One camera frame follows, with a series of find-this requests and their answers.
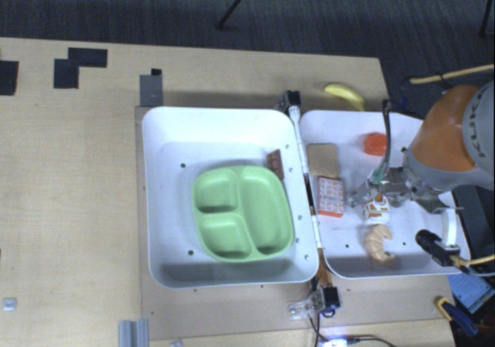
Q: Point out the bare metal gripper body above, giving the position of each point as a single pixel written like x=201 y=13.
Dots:
x=394 y=181

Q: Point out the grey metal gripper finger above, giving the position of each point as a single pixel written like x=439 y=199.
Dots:
x=360 y=194
x=397 y=199

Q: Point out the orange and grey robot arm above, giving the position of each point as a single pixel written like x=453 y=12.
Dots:
x=444 y=144

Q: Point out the white and orange can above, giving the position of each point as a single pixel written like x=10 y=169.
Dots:
x=377 y=213

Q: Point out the orange and white carton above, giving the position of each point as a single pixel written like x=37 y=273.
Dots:
x=330 y=198

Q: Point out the white plastic tray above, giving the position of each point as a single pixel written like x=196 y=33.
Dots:
x=348 y=237
x=170 y=191

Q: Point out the tan croissant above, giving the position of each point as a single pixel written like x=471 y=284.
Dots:
x=378 y=243

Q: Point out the tan bread slice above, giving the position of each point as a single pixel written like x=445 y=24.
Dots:
x=323 y=160

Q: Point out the thin black and white rod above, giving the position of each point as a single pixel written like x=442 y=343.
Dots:
x=298 y=137

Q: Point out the brown chocolate bar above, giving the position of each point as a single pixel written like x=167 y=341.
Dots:
x=275 y=163

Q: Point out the yellow banana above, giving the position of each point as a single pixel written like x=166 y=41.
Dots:
x=346 y=93

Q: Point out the green divided plate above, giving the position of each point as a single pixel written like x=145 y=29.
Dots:
x=255 y=202

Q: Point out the black cylinder on white bracket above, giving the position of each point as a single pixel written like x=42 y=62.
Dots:
x=435 y=245

